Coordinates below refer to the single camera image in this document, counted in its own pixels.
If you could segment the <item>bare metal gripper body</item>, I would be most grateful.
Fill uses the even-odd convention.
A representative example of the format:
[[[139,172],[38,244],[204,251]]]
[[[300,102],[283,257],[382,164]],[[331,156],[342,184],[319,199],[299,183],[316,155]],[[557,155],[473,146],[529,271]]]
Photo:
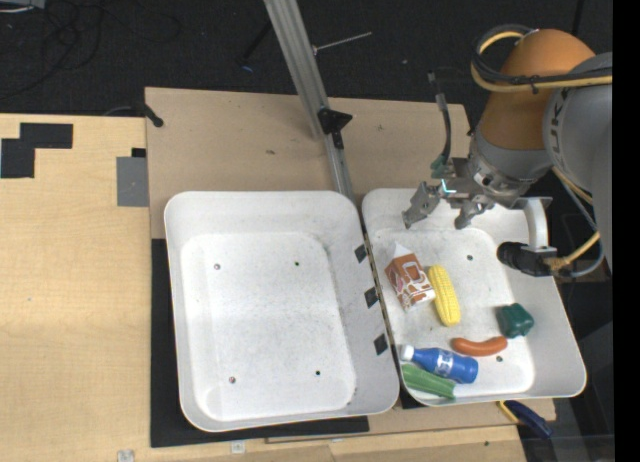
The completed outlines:
[[[451,158],[442,190],[449,201],[499,204],[511,208],[526,192],[526,182],[512,178],[482,158]]]

